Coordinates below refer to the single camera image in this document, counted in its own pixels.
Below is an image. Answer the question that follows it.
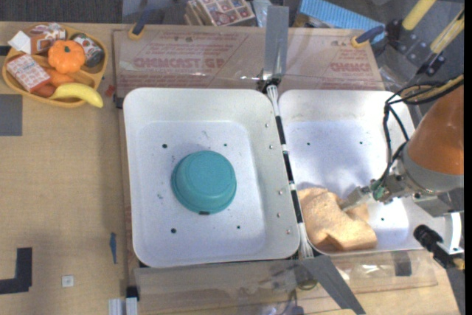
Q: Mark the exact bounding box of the small can with red print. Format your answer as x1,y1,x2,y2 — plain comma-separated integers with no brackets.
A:
70,32,105,69

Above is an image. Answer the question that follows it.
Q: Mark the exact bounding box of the printed box with picture grid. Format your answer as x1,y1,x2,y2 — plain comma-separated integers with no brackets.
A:
184,0,257,27

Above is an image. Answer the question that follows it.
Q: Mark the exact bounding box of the orange and white carton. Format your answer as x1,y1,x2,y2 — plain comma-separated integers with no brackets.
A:
7,23,68,55

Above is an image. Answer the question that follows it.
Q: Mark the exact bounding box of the black cylinder on white bracket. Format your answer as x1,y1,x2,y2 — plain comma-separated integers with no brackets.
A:
412,212,465,270

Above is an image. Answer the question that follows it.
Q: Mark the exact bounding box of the teal bowl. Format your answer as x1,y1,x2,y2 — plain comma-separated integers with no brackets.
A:
170,150,238,215

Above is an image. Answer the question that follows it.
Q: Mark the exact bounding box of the orange divided plate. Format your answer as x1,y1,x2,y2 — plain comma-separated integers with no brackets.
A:
1,22,109,109

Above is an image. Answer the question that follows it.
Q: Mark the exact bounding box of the red and white carton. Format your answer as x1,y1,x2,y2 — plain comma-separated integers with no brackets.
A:
5,54,52,94

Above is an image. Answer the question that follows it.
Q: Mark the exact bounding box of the red-orange toy food piece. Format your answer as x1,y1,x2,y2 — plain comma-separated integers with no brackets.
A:
32,83,57,99

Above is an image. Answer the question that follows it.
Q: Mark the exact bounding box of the blue ribbed foam block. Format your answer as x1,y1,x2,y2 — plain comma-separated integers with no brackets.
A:
296,0,386,35

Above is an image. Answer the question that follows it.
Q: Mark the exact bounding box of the yellow banana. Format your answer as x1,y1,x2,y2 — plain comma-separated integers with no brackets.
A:
49,82,105,109

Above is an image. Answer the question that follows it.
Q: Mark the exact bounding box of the black block with thin wires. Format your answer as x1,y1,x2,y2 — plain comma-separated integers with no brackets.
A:
257,72,284,91

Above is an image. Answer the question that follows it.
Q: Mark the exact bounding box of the brown cardboard board, red print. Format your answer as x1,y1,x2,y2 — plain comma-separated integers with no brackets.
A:
111,27,440,293

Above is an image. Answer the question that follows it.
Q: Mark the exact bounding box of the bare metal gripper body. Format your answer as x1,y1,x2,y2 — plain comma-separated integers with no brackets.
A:
378,173,465,217

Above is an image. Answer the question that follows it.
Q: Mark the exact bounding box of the orange carrot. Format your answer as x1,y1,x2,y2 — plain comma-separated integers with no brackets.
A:
46,68,77,88

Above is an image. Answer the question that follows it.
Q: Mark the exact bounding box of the tan bread slice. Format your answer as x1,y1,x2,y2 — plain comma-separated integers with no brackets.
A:
297,187,378,253

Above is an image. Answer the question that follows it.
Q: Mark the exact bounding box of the white plastic tray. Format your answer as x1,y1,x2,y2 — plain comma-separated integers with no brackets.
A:
277,89,445,257
122,87,302,269

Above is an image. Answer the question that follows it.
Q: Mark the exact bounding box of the orange pumpkin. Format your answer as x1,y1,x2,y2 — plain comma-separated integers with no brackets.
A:
47,39,87,75

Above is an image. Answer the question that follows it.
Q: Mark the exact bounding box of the thin black and white rod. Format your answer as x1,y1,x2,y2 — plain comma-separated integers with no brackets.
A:
265,84,314,260

